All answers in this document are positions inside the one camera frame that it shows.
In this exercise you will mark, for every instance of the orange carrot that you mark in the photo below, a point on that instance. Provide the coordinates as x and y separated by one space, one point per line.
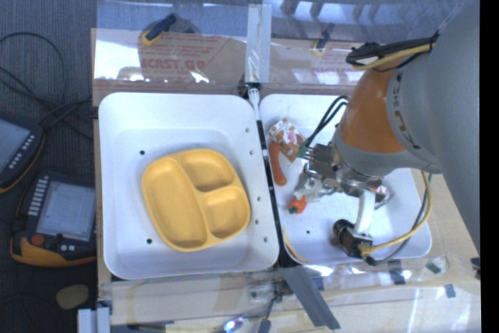
298 205

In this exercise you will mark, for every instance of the red and white packet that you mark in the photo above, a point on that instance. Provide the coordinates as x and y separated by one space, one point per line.
384 195

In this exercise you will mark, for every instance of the black cylinder on white bracket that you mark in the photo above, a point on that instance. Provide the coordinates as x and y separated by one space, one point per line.
365 212

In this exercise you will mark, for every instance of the white plastic tray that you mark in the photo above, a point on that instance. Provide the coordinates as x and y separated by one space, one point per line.
124 121
323 238

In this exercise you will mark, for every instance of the orange sausage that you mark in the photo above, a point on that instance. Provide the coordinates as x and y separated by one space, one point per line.
277 167

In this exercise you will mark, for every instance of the orange and white patterned packet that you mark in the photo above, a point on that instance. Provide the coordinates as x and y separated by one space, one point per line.
284 136

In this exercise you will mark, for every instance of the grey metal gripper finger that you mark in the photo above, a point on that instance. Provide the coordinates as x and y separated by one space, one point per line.
322 191
303 191

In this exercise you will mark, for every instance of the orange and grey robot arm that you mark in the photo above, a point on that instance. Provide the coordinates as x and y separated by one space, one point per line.
429 97

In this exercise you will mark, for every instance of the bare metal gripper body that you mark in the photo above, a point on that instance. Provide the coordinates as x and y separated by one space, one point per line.
325 161

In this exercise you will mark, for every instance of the yellow divided plate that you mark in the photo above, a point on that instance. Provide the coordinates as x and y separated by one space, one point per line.
171 199

